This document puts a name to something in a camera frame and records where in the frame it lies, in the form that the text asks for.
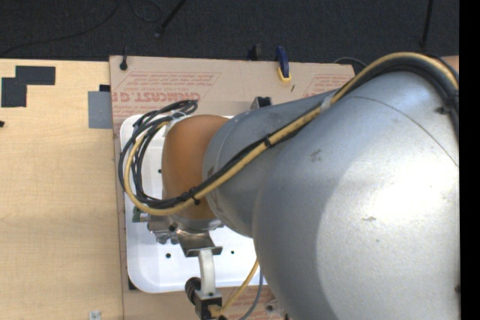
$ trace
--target cardboard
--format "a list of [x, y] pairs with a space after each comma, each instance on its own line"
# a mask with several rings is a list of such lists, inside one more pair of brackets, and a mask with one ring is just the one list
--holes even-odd
[[[184, 99], [199, 101], [198, 114], [237, 115], [247, 111], [256, 97], [270, 97], [273, 104], [286, 103], [340, 88], [354, 76], [345, 64], [289, 63], [289, 82], [282, 81], [274, 61], [229, 61], [198, 58], [112, 56], [109, 59], [115, 160], [118, 162], [120, 126], [126, 118]], [[125, 319], [196, 320], [194, 306], [184, 292], [148, 294], [129, 289], [125, 246], [124, 191], [117, 181], [118, 225]], [[229, 320], [240, 319], [257, 292], [252, 282], [228, 309]], [[224, 299], [233, 289], [220, 289]], [[249, 319], [281, 320], [280, 309], [266, 310], [275, 299], [268, 286]]]

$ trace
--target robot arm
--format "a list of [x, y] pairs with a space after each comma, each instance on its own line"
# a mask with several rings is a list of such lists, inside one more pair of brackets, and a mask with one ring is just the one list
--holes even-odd
[[448, 65], [387, 55], [339, 90], [208, 119], [166, 136], [190, 150], [164, 153], [184, 162], [163, 179], [183, 171], [194, 185], [145, 203], [125, 173], [139, 209], [252, 237], [295, 320], [460, 317], [458, 74]]

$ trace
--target white tray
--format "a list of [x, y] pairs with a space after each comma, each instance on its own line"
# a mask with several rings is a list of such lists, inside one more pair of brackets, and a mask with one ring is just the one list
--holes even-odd
[[[120, 129], [123, 147], [133, 132], [133, 124], [140, 115], [126, 119]], [[153, 138], [145, 153], [142, 181], [147, 194], [160, 198], [162, 191], [161, 167], [164, 146], [164, 128]], [[160, 244], [155, 234], [147, 229], [147, 223], [133, 223], [134, 204], [127, 194], [125, 200], [125, 225], [127, 231], [127, 269], [130, 281], [141, 291], [148, 293], [184, 291], [185, 282], [191, 277], [200, 277], [197, 257], [185, 257], [180, 244], [170, 241]], [[256, 255], [251, 238], [239, 235], [227, 227], [210, 231], [211, 239], [223, 247], [220, 255], [214, 256], [217, 287], [239, 286], [254, 265]], [[251, 280], [257, 285], [259, 271]]]

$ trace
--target black carpet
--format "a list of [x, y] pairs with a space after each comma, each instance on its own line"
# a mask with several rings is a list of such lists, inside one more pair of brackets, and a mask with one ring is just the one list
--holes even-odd
[[106, 61], [110, 55], [370, 62], [399, 51], [459, 55], [460, 0], [0, 0], [0, 57]]

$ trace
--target blue and yellow clamp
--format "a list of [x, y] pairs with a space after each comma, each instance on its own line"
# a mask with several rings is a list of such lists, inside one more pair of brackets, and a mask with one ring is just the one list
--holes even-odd
[[275, 50], [275, 61], [279, 62], [278, 75], [280, 75], [280, 80], [282, 82], [289, 82], [292, 80], [292, 75], [290, 74], [290, 67], [288, 64], [287, 53], [282, 46], [278, 46]]

